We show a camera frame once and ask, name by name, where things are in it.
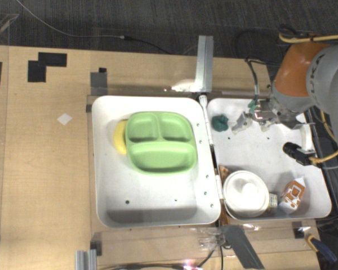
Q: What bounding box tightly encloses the black cylinder on white bracket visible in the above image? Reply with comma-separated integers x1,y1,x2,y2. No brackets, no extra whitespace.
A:
282,124,317,167

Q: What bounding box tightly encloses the white plastic tray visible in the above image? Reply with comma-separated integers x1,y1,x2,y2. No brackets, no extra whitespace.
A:
91,95,222,230
207,97,333,222

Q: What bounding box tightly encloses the brown pizza slice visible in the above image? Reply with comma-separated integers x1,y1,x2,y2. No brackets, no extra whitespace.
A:
218,165,231,180

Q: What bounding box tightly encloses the green divided plate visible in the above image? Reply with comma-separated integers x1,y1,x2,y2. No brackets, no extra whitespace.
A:
124,111,199,177

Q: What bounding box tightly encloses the white bowl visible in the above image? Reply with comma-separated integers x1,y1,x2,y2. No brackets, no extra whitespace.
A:
223,170,270,219

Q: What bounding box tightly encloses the dark green broccoli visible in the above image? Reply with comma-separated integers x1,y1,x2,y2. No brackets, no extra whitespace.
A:
211,114,230,133

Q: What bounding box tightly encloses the brown and white carton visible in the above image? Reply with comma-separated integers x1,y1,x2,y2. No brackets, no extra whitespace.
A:
278,177,306,215

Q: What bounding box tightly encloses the yellow banana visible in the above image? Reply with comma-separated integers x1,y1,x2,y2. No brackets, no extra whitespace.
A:
113,119,128,155

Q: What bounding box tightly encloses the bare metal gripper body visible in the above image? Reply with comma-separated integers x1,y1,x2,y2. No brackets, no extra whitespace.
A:
251,98,300,129

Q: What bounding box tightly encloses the small yellow-labelled bottle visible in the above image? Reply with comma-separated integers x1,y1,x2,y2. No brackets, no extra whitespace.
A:
267,192,279,216

